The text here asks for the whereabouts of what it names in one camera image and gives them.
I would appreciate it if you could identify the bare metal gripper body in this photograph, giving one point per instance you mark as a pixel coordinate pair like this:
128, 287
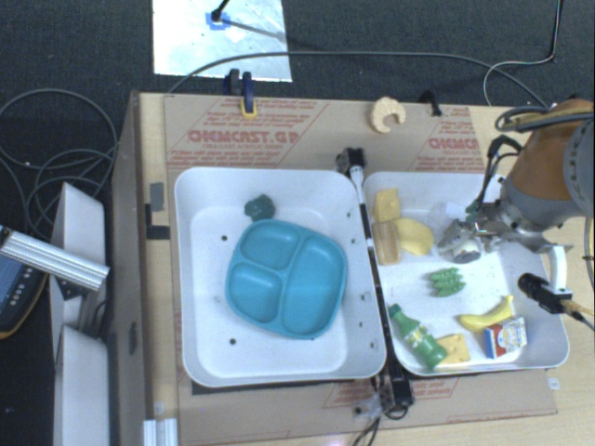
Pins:
520, 230

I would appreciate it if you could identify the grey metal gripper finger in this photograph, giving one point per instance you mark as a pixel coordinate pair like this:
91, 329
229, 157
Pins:
492, 243
453, 234

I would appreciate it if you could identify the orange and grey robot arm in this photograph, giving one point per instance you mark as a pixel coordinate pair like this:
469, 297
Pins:
539, 165

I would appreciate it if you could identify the small grey can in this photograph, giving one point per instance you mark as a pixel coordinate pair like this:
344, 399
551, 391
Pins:
467, 253

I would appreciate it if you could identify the white plastic tray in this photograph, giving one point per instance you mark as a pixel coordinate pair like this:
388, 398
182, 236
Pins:
204, 342
502, 277

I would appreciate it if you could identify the green pea pods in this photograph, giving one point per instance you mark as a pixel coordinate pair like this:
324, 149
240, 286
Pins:
446, 282

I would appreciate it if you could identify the tan bread slice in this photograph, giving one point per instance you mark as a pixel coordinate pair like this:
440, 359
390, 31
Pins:
387, 244

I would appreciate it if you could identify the yellow cheese wedge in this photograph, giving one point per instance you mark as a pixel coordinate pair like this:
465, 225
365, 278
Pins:
387, 205

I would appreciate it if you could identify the yellow banana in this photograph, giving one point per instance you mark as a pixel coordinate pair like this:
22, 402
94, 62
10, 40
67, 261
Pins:
485, 319

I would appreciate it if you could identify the thin black and white rod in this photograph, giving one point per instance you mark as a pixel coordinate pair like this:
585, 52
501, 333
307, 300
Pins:
372, 244

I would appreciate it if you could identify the red and white carton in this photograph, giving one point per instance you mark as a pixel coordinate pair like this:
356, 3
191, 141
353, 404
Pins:
506, 337

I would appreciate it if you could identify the green bottle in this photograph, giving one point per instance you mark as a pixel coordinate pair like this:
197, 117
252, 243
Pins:
418, 338

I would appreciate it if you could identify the yellow cheese slice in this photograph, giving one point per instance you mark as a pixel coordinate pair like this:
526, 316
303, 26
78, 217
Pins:
455, 350

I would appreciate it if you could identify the tan croissant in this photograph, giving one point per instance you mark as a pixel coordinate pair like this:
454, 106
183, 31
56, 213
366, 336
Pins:
383, 115

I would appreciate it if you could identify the blue divided plate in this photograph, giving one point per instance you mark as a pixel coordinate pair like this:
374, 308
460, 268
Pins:
288, 277

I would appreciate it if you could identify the brown cardboard board red print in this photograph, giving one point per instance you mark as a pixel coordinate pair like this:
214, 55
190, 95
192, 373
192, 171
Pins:
297, 137

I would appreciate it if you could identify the green broccoli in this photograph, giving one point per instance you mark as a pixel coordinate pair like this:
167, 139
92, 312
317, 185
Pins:
259, 207

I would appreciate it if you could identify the black cylinder on white bracket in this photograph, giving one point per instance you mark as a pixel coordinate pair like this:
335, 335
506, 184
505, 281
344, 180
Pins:
541, 291

